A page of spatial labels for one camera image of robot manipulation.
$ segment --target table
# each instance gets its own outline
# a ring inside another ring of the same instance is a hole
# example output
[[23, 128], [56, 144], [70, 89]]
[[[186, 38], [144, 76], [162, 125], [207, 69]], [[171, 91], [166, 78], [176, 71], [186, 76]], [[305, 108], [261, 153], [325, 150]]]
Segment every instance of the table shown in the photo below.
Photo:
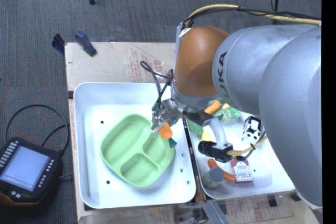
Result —
[[[84, 82], [154, 82], [152, 75], [140, 67], [146, 61], [155, 72], [166, 74], [174, 67], [175, 43], [155, 42], [92, 42], [97, 54], [89, 56], [81, 44], [65, 44], [65, 64], [69, 96], [69, 115], [73, 171], [76, 189], [78, 223], [191, 223], [191, 212], [201, 213], [197, 203], [144, 208], [90, 209], [81, 199], [79, 189], [78, 151], [76, 147], [76, 121], [73, 92]], [[295, 201], [294, 193], [277, 197], [277, 206], [270, 206], [267, 196], [244, 197], [218, 201], [226, 211], [229, 223], [308, 223], [318, 224], [307, 204]]]

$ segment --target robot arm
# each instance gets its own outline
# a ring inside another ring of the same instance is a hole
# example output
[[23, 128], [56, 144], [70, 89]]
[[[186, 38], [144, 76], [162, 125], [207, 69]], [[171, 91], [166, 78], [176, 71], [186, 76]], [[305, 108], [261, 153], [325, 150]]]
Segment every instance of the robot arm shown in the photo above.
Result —
[[[199, 26], [179, 35], [178, 28], [172, 98], [153, 112], [152, 129], [159, 130], [165, 122], [172, 125], [181, 117], [216, 129], [218, 119], [204, 110], [221, 98], [261, 118], [300, 197], [316, 209], [322, 208], [321, 23], [300, 22], [249, 27], [232, 34]], [[224, 136], [217, 140], [220, 143], [198, 150], [229, 161], [232, 145], [219, 129], [217, 136]]]

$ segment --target display screen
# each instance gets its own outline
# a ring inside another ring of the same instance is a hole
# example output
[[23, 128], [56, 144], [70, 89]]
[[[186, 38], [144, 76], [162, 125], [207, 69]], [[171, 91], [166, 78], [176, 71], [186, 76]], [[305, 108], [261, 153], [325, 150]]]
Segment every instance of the display screen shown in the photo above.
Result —
[[47, 155], [19, 146], [0, 179], [33, 191], [49, 159]]

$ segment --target tin can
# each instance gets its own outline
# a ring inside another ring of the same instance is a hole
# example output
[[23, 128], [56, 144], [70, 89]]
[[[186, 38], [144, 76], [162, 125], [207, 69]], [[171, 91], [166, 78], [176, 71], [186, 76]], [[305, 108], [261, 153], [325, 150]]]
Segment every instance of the tin can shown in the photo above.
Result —
[[218, 167], [213, 167], [202, 177], [202, 185], [207, 189], [214, 189], [223, 180], [224, 180], [223, 170]]

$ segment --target white tray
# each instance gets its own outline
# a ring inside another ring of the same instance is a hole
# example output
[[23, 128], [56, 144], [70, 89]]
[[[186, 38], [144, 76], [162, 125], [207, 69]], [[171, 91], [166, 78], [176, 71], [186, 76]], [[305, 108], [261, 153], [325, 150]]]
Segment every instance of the white tray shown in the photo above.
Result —
[[[222, 123], [227, 141], [232, 143], [234, 150], [245, 150], [250, 147], [250, 145], [241, 141], [243, 137], [244, 121], [249, 116], [250, 114], [242, 112], [240, 119], [232, 119]], [[215, 135], [210, 126], [205, 126], [204, 130], [209, 134], [213, 141], [216, 141]], [[190, 131], [190, 135], [198, 172], [200, 174], [200, 178], [202, 178], [209, 171], [207, 163], [209, 157], [201, 154], [197, 150], [201, 137], [192, 131]], [[283, 166], [280, 164], [280, 161], [275, 155], [275, 152], [268, 140], [265, 140], [261, 145], [256, 147], [247, 160], [249, 162], [250, 172], [253, 178], [252, 182], [231, 183], [225, 180], [215, 189], [209, 190], [202, 186], [204, 192], [213, 199], [229, 199], [252, 195], [284, 193], [295, 190], [292, 181], [288, 177]], [[225, 171], [231, 174], [234, 173], [230, 162], [217, 162], [217, 164]]]
[[[182, 120], [172, 126], [175, 156], [165, 172], [148, 187], [135, 187], [110, 170], [101, 159], [100, 143], [122, 118], [152, 118], [158, 98], [154, 83], [86, 82], [74, 91], [80, 194], [96, 209], [180, 204], [196, 192]], [[170, 87], [163, 98], [170, 97]]]

